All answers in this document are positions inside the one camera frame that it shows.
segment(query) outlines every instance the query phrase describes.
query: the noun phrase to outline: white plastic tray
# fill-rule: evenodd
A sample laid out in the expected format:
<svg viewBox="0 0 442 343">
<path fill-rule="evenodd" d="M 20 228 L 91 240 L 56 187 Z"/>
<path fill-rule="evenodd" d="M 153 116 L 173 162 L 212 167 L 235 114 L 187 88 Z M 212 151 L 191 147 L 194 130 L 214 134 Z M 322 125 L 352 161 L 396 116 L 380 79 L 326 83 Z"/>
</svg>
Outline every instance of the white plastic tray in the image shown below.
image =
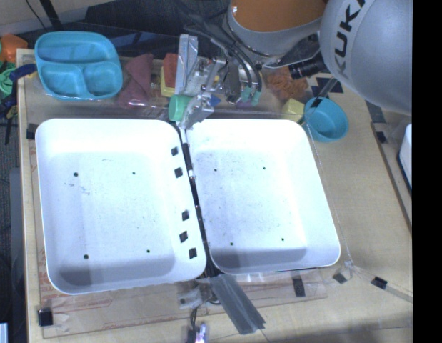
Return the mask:
<svg viewBox="0 0 442 343">
<path fill-rule="evenodd" d="M 323 267 L 340 244 L 305 131 L 205 120 L 187 131 L 206 238 L 228 274 Z"/>
<path fill-rule="evenodd" d="M 48 277 L 57 289 L 82 294 L 203 272 L 181 142 L 169 124 L 51 119 L 36 131 L 36 155 Z"/>
<path fill-rule="evenodd" d="M 207 119 L 187 131 L 211 258 L 227 274 L 335 263 L 340 245 L 305 131 Z M 195 279 L 206 255 L 176 130 L 51 119 L 36 132 L 48 276 L 67 294 Z"/>
</svg>

